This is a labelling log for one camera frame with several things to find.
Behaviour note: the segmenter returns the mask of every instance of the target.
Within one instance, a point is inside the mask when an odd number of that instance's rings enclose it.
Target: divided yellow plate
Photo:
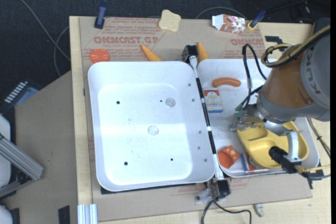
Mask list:
[[[296,125],[287,122],[283,125],[288,130],[298,131]],[[288,152],[288,139],[286,136],[278,136],[267,130],[264,126],[248,128],[244,131],[237,131],[237,135],[243,144],[246,152],[250,155],[256,165],[267,169],[279,169],[281,165],[273,161],[268,152],[273,146],[282,148]],[[298,134],[299,138],[299,157],[304,160],[309,154],[309,147],[302,134]]]

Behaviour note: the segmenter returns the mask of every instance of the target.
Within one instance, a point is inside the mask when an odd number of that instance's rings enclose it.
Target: white tray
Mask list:
[[[124,191],[206,182],[215,165],[192,68],[99,62],[88,72],[100,185]]]
[[[254,59],[247,59],[247,64],[252,78],[252,88],[255,89],[265,83],[265,80],[260,75],[257,65]],[[265,76],[268,76],[271,69],[265,67],[259,62],[260,68]],[[219,86],[219,95],[223,103],[222,113],[210,113],[209,119],[213,131],[213,138],[217,152],[222,149],[233,145],[235,150],[242,154],[245,152],[243,145],[241,144],[236,132],[231,132],[229,127],[232,123],[235,108],[243,101],[248,94],[246,72],[242,59],[207,59],[199,63],[198,75],[203,89],[210,89],[212,87],[212,81],[221,77],[230,77],[241,81],[239,87],[233,87],[229,85]],[[250,98],[250,104],[256,102],[256,95]],[[305,138],[309,146],[309,155],[302,162],[305,167],[316,167],[319,163],[319,155],[315,146],[314,139],[311,135],[305,118],[297,118],[295,125],[301,130],[303,137]],[[261,174],[274,174],[284,173],[282,169],[262,169],[253,174],[244,171],[243,163],[241,159],[238,159],[230,168],[220,166],[222,171],[230,177],[246,177],[252,175]]]

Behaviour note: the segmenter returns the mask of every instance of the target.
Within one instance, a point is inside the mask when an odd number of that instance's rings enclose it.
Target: toy sausage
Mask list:
[[[221,85],[231,85],[233,87],[239,87],[240,84],[241,84],[240,80],[234,79],[234,78],[219,78],[219,79],[215,79],[212,82],[212,86],[216,88]]]

